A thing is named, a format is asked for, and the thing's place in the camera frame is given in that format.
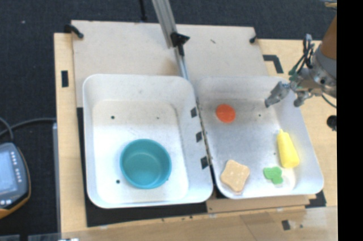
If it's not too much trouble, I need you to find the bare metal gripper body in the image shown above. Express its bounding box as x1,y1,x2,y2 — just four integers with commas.
288,67,338,99

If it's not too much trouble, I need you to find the orange round toy food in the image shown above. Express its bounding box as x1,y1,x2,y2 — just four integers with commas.
215,104,237,124

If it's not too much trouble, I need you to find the teal bowl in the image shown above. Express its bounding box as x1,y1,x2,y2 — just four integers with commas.
119,138,173,190

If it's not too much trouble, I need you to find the tan toy bread slice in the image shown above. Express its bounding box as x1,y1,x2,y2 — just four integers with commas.
220,159,251,196

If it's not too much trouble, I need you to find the green toy broccoli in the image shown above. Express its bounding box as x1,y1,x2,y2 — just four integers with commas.
263,166,285,185

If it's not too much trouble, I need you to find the white plastic tray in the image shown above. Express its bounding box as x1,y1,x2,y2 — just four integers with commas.
195,75,325,201
82,73,214,210

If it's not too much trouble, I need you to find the black cylinder on white bracket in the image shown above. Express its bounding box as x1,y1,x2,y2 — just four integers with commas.
326,115,338,132

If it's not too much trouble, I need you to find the pale cardboard board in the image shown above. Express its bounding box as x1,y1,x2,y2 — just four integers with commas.
70,19,318,214

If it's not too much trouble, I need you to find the thin black and white rod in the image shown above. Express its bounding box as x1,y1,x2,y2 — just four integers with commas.
196,97,214,169

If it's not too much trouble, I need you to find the yellow toy bottle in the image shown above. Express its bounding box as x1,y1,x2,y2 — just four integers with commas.
276,128,301,170

